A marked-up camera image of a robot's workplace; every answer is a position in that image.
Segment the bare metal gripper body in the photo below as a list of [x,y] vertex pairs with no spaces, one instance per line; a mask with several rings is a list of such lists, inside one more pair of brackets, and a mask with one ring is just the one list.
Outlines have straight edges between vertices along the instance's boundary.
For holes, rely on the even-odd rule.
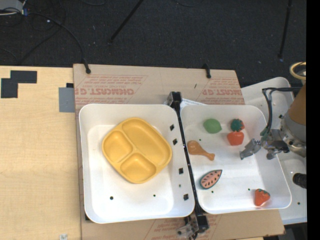
[[261,146],[268,152],[289,153],[293,152],[303,158],[307,156],[306,143],[296,138],[289,130],[271,129],[261,133]]

